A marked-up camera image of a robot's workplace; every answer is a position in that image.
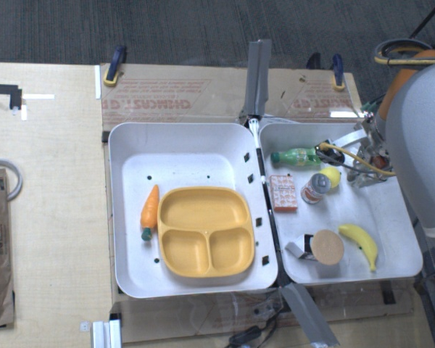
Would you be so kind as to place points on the yellow banana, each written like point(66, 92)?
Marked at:
point(362, 243)

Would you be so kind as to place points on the orange and white can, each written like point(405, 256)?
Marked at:
point(313, 190)

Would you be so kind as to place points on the yellow divided plate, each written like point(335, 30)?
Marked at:
point(203, 209)

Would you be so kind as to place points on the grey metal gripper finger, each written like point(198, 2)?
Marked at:
point(355, 178)
point(373, 180)

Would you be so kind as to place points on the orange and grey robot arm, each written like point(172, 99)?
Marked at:
point(415, 122)

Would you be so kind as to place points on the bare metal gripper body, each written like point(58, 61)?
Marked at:
point(370, 141)

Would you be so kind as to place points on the white plastic tray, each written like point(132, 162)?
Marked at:
point(188, 158)
point(351, 209)

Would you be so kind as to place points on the orange carrot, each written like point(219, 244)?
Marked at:
point(150, 209)

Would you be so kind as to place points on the yellow lemon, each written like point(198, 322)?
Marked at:
point(334, 175)

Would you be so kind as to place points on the brown cardboard board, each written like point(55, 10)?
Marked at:
point(188, 96)

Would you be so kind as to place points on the round beige biscuit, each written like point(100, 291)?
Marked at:
point(327, 247)

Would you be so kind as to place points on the black and white carton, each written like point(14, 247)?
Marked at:
point(300, 247)

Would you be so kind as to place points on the orange carton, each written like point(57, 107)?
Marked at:
point(283, 193)

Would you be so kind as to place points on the green plastic bottle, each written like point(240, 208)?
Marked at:
point(297, 157)

